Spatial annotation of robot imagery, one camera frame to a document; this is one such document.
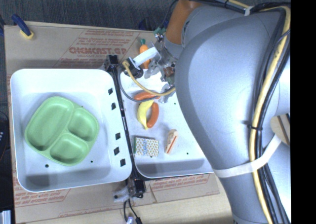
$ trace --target yellow banana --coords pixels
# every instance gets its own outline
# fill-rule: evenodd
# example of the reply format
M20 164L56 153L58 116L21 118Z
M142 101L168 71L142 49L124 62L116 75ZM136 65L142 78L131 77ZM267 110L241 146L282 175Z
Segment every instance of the yellow banana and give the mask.
M145 129L148 129L146 113L152 106L153 102L154 100L142 102L137 110L137 120L144 126Z

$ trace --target white strap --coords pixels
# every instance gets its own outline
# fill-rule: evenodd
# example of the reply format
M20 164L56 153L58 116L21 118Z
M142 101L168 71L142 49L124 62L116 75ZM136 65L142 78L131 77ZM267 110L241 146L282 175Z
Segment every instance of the white strap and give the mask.
M272 140L269 142L268 146L266 147L264 153L261 157L257 158L256 160L244 163L242 165L223 169L223 170L214 170L214 173L219 178L229 178L234 176L239 176L247 173L252 173L258 169L260 169L262 166L264 166L268 161L270 160L271 156L274 154L276 149L281 143L281 139L277 137L277 135L274 135Z
M250 10L253 8L253 6L249 6L248 8L246 8L245 10L245 16L248 16L250 14Z

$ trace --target cardboard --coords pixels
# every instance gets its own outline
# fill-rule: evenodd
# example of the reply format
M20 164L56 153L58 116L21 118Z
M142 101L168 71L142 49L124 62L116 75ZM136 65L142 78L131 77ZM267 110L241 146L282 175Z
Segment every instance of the cardboard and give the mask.
M10 77L23 68L97 69L107 55L118 55L120 61L138 55L140 39L155 42L152 32L82 27L26 22L34 32L32 40L22 37L17 26L5 26L8 105L11 152L14 152ZM80 216L123 208L115 202L113 192L125 182L32 193L18 183L15 159L12 162L15 220L17 224L55 218ZM147 191L135 206L170 202L185 198L219 194L215 175L201 174L146 181Z

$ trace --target orange sausage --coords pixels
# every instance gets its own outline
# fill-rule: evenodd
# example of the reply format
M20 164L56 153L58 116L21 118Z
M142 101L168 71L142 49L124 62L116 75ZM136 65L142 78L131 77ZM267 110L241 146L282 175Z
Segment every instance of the orange sausage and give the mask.
M148 92L141 92L138 93L134 96L135 100L144 100L144 99L149 99L149 98L153 98L155 95L150 94Z
M154 124L157 122L159 116L159 106L157 103L152 104L152 115L150 119L147 121L147 127L152 128Z

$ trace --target zip tie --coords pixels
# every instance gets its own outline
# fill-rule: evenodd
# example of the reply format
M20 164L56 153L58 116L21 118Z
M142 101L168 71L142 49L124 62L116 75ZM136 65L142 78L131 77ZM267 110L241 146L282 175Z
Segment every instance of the zip tie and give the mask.
M270 160L271 156L274 154L274 152L276 151L280 143L281 143L281 139L277 135L274 135L272 140L269 142L268 146L266 147L263 155L257 158L256 160L249 163L244 163L239 166L228 168L228 169L223 169L223 170L213 169L213 171L216 174L216 176L219 178L230 178L234 176L252 173L268 163L268 161Z
M25 22L22 20L20 16L18 16L17 14L13 14L11 18L13 22L20 27L20 34L24 38L29 40L33 38L34 33L29 29L29 27L25 24Z
M253 9L253 7L254 7L254 6L252 5L252 6L249 6L249 7L246 8L246 10L245 10L245 16L250 15L250 10Z

